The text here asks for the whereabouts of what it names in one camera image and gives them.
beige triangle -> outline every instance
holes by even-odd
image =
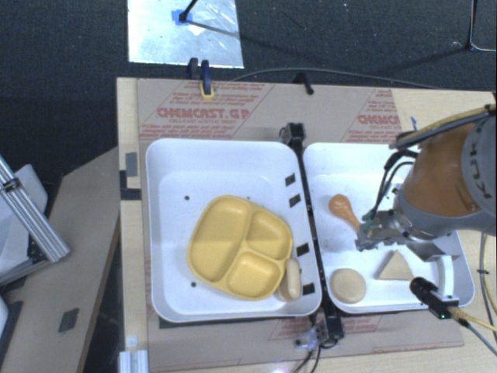
[[[411,268],[397,250],[391,254],[384,268],[377,275],[377,279],[381,281],[410,281],[412,278]]]

yellow divided plate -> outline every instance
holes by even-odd
[[[270,296],[279,286],[293,239],[285,221],[265,208],[222,196],[196,224],[187,259],[202,281],[247,300]]]

beige round disc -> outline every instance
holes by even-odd
[[[366,282],[363,276],[349,268],[336,270],[330,280],[330,287],[334,296],[347,304],[355,304],[366,295]]]

dark floor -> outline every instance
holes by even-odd
[[[495,90],[495,53],[464,49],[471,0],[235,1],[245,70],[214,69],[216,79],[313,67],[446,89]],[[496,0],[479,0],[479,47],[495,48],[496,11]],[[127,0],[0,0],[0,26],[0,153],[13,169],[32,163],[48,183],[116,145],[116,77],[186,73],[184,67],[127,61]],[[291,82],[294,75],[249,80]],[[322,84],[401,86],[309,75]],[[115,267],[95,335],[98,344],[108,333],[113,346],[105,352],[92,347],[89,371],[104,363],[101,371],[112,371]]]

metal plate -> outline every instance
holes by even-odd
[[[177,19],[191,0],[128,0],[130,62],[188,64],[209,60],[243,68],[235,0],[199,0],[188,23]]]

